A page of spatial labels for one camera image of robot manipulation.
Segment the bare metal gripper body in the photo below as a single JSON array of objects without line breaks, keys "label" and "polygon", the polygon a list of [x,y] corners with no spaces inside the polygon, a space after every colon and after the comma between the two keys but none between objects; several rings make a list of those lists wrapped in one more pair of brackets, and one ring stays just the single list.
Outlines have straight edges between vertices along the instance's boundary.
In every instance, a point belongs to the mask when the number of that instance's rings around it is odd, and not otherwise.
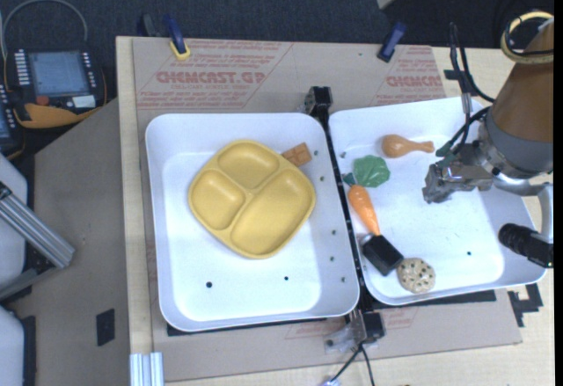
[{"label": "bare metal gripper body", "polygon": [[493,185],[493,174],[486,166],[479,142],[450,150],[433,165],[433,193],[481,191]]}]

